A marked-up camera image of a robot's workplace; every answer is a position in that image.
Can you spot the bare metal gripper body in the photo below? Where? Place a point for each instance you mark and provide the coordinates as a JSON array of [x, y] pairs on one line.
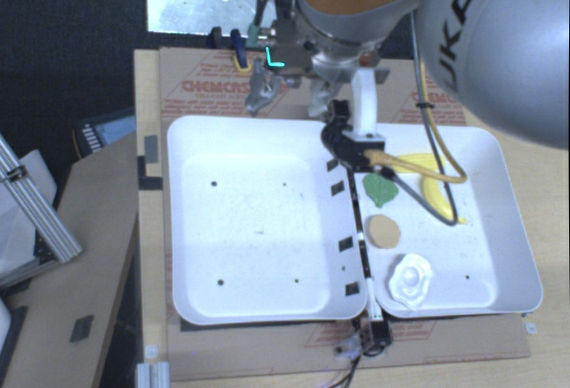
[[291, 59]]

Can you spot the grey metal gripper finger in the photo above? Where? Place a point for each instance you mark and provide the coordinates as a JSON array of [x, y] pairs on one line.
[[321, 97], [263, 88]]

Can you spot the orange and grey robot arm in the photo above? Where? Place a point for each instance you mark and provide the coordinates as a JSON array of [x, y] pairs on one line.
[[490, 43]]

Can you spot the green lettuce leaf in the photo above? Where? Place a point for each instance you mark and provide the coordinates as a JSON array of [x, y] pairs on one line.
[[379, 190]]

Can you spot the white plastic tray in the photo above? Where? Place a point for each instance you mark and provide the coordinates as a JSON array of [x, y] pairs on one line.
[[249, 221], [481, 253]]

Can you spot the brown round biscuit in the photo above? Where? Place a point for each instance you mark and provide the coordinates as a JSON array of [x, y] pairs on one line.
[[383, 231]]

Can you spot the thin black and white rod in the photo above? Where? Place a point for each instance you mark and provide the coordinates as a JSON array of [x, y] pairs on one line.
[[361, 239]]

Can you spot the yellow banana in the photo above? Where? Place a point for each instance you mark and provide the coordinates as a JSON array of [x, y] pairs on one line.
[[434, 195]]

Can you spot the white fried egg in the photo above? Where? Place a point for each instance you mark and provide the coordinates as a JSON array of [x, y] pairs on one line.
[[409, 281]]

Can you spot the brown cardboard board, red print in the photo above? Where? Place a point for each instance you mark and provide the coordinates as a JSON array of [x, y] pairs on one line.
[[267, 355]]

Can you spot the black cylinder on white bracket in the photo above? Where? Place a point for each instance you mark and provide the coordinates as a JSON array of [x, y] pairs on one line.
[[364, 110]]

